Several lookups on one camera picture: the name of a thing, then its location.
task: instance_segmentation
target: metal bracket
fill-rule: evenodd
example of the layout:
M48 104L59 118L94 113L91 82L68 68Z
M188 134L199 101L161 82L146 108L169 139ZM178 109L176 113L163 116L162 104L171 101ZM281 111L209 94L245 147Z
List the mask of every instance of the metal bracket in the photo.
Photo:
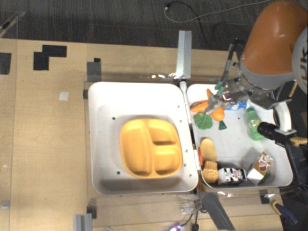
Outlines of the metal bracket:
M25 12L15 12L4 24L0 25L0 38L25 15Z
M92 213L74 216L74 231L92 231Z
M190 78L192 67L192 32L179 31L178 60L175 78Z

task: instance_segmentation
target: wire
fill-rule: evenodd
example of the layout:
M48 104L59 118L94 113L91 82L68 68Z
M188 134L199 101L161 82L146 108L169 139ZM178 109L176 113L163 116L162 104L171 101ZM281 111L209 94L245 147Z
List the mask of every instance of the wire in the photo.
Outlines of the wire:
M197 212L196 212L196 219L195 219L195 222L194 222L195 224L197 224L197 220L198 220L198 213L199 213L199 211L197 211Z
M196 15L196 17L194 18L191 18L189 20L185 20L185 21L177 21L177 20L173 20L171 19L166 11L168 10L168 5L165 6L165 9L164 9L164 14L165 14L165 17L169 20L169 21L172 21L174 23L186 23L186 22L192 22L192 21L195 21L195 20L199 20L199 18L201 17L204 17L204 16L207 16L207 15L212 15L212 14L217 14L217 13L222 13L222 12L226 12L226 11L230 11L230 10L234 10L234 9L238 9L238 8L242 8L242 7L246 7L246 6L252 6L252 5L257 5L257 4L261 4L261 3L265 3L265 2L269 2L269 1L272 1L272 0L264 0L264 1L260 1L260 2L253 2L253 3L249 3L249 4L242 4L242 5L239 5L239 6L236 6L236 7L233 7L233 8L229 8L229 9L225 9L225 10L220 10L220 11L215 11L215 12L210 12L210 13L205 13L205 14L202 14L202 15L196 15L196 13L194 13Z
M193 14L194 14L196 17L198 17L197 13L195 12L195 10L194 10L190 5L188 5L188 4L186 4L186 3L182 2L182 1L172 1L172 2L168 3L168 4L165 6L165 11L164 11L164 13L165 13L165 16L166 16L167 18L169 18L169 17L167 16L166 11L167 11L167 9L170 8L171 4L173 4L173 3L179 3L179 4L185 5L186 7L188 7L188 8L193 12ZM201 21L199 20L199 18L197 18L197 22L199 23L199 26L200 26L200 29L201 29L201 33L202 33L202 36L203 36L203 38L204 38L204 40L205 40L205 43L207 44L207 46L208 46L209 48L211 48L210 45L209 45L209 43L208 43L208 41L207 41L207 39L206 39L205 32L204 32L204 30L203 30L203 27L202 27L202 24L201 24Z
M193 215L194 215L194 212L191 214L191 216L188 218L188 220L185 223L180 225L180 227L184 227L192 219Z
M238 45L242 45L242 47L245 46L245 42L243 40L240 40L240 39L236 39L229 47L229 55L228 55L228 60L227 60L227 64L226 64L226 67L225 67L225 70L223 72L223 75L220 79L220 81L222 82L222 86L224 87L226 85L226 82L227 82L227 79L228 79L228 76L229 76L229 72L230 72L230 68L231 68L231 63L232 63L232 57L233 57L233 53L235 51L235 48L238 46Z
M281 92L282 92L282 90L283 90L283 88L284 88L284 85L285 85L285 83L283 83L283 84L279 87L279 89L278 89L278 91L277 91L277 94L276 94L276 98L275 98L276 101L279 100L279 97L280 97L280 94L281 94Z
M229 22L227 22L227 21L221 21L221 22L219 22L219 23L215 23L215 25L214 25L213 28L212 28L212 33L211 33L210 35L211 35L211 39L212 39L212 41L213 41L213 43L214 43L214 45L215 45L215 47L216 47L217 49L220 49L220 47L218 46L218 44L217 44L217 42L216 42L216 40L215 40L215 38L214 38L214 35L215 35L215 30L216 30L217 27L220 26L220 25L239 26L239 27L241 28L241 31L242 31L246 36L249 35L249 33L247 32L247 30L243 27L243 26L250 26L250 25L248 25L248 24L244 25L244 24L237 24L237 23L229 23Z
M194 215L195 213L197 213L196 215L198 215L198 211L201 210L201 209L202 209L202 207L199 208L199 209L197 209L197 210L195 210L195 211L191 214L191 216L188 218L188 220L187 220L185 223L181 224L180 227L184 227L187 223L189 223L189 221L192 219L193 215Z

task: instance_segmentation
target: green bottle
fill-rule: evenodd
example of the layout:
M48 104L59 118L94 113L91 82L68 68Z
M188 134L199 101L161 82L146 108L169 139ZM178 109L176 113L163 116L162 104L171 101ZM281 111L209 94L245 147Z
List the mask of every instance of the green bottle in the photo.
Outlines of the green bottle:
M250 107L247 109L248 115L249 115L249 119L248 119L248 125L250 128L250 135L251 138L255 141L259 141L261 139L263 139L264 137L258 133L258 126L260 124L260 119L259 117L256 115L255 109Z

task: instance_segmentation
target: metal bar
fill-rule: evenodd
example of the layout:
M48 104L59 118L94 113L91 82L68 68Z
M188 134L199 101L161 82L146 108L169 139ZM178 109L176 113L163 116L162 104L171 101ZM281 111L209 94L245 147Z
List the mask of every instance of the metal bar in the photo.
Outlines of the metal bar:
M92 213L74 216L74 231L92 231Z
M179 31L178 59L175 78L190 78L192 66L192 32Z

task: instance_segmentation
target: small box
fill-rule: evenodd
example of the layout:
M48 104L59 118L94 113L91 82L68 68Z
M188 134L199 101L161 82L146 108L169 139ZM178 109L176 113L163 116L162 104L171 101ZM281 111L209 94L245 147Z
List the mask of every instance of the small box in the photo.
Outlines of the small box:
M269 167L273 161L273 158L263 152L249 170L247 178L250 179L255 185L258 185L269 170Z
M245 170L242 168L224 167L218 170L218 184L239 184L246 180Z

